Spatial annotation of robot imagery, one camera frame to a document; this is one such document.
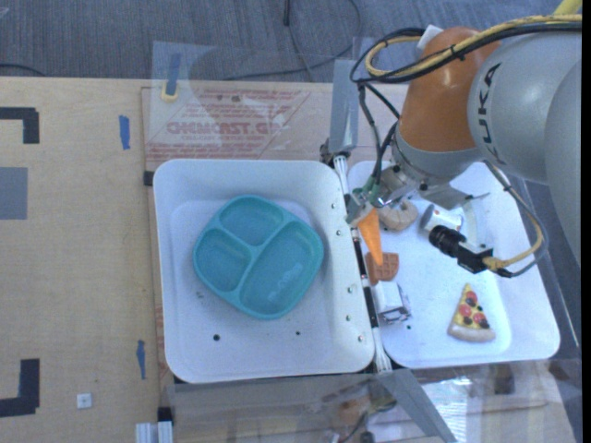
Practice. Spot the brown cardboard board, red print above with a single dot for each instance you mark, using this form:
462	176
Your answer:
221	123

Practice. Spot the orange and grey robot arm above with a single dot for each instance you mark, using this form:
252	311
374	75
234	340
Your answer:
522	109

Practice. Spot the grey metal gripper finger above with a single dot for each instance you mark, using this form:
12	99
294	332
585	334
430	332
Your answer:
354	209
385	201

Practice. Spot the orange carrot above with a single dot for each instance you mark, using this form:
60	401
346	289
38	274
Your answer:
373	238

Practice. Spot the pizza slice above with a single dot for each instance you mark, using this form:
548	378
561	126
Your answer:
468	321

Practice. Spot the black cylinder on white bracket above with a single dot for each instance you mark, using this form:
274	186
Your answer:
461	247

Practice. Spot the brown waffle biscuit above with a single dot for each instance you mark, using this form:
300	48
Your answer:
387	269

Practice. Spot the thin black and white rod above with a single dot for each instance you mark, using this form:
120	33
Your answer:
372	307

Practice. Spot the green divided plate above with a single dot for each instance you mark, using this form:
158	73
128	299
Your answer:
258	256

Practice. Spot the beige bread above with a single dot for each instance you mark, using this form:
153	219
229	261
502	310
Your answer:
398	217

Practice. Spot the white plastic tray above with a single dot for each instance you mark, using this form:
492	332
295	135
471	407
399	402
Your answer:
438	293
208	353

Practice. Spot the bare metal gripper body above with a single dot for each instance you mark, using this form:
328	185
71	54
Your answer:
396	180

